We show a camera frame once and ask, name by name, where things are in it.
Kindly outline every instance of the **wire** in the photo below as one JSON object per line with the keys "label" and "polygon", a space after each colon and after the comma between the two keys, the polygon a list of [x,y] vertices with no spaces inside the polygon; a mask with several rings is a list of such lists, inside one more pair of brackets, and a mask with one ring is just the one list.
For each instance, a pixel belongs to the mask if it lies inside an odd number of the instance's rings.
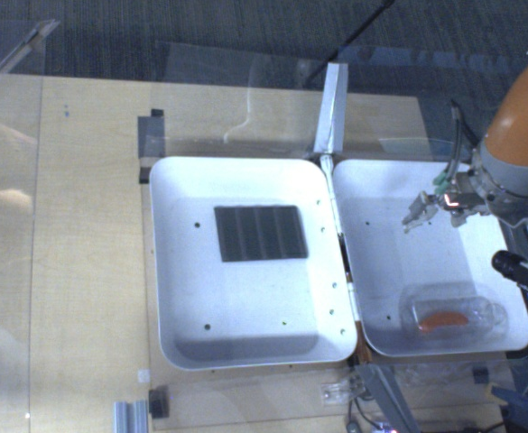
{"label": "wire", "polygon": [[378,425],[373,420],[370,420],[368,417],[366,417],[366,414],[362,411],[362,408],[360,407],[360,403],[357,401],[357,398],[354,398],[354,403],[356,404],[357,411],[362,416],[362,419],[364,419],[366,422],[368,422],[370,425],[372,425],[372,427],[380,429],[380,425]]}
{"label": "wire", "polygon": [[480,433],[490,433],[491,431],[494,431],[494,430],[497,429],[498,427],[502,427],[504,424],[505,424],[504,422],[498,422],[498,423],[495,423],[494,425],[491,425],[491,426],[488,427],[488,428],[481,429],[481,430],[480,430]]}

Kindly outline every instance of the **transparent panel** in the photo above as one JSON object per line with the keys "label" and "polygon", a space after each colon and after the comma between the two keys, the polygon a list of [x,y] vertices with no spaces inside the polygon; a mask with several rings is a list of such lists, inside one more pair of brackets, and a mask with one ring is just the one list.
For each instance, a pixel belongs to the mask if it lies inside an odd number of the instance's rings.
{"label": "transparent panel", "polygon": [[32,235],[44,52],[8,58],[35,26],[0,22],[0,431],[29,431]]}

